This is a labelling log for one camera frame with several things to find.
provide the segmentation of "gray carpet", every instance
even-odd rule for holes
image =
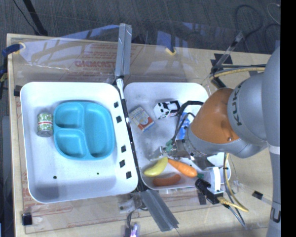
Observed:
[[[37,30],[22,0],[0,0],[0,66],[6,34],[35,35]],[[188,46],[226,50],[221,39],[200,38],[194,23],[212,29],[241,30],[247,45],[236,51],[271,54],[280,40],[281,0],[31,0],[49,36],[60,37],[100,26],[127,23],[133,27],[133,42],[157,44],[163,31],[187,41]],[[8,115],[6,89],[0,100],[0,222],[3,222],[2,118]]]

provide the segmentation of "teal object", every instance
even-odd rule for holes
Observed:
[[[114,125],[110,112],[93,102],[65,102],[54,111],[54,141],[66,158],[99,160],[115,147]]]

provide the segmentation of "orange carrot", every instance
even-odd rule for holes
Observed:
[[[175,174],[171,177],[156,177],[153,179],[152,183],[155,186],[169,186],[169,185],[174,185],[177,182],[179,182],[181,179],[181,176],[179,174]]]
[[[168,163],[170,163],[174,168],[176,168],[179,172],[181,172],[183,175],[188,177],[196,177],[197,171],[195,168],[193,168],[190,165],[187,165],[184,162],[168,159]]]

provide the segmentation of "green can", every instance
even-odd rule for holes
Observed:
[[[37,116],[37,135],[40,137],[50,137],[53,135],[53,115],[50,113],[40,113]]]

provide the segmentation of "toy banana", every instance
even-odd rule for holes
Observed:
[[[144,171],[144,175],[150,176],[150,177],[160,175],[162,173],[162,171],[166,168],[167,163],[168,163],[167,157],[159,159],[154,166],[152,166]]]

